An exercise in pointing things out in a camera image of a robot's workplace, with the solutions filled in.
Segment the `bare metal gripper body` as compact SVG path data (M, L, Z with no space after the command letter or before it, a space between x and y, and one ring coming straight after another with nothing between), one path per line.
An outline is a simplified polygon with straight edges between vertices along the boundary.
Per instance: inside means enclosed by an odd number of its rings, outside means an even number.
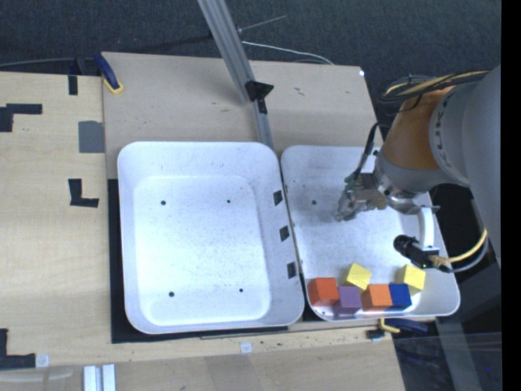
M368 212L390 207L405 215L416 214L421 208L414 202L417 193L395 187L386 175L379 181L372 173L352 173L344 181L344 201L349 202L349 208Z

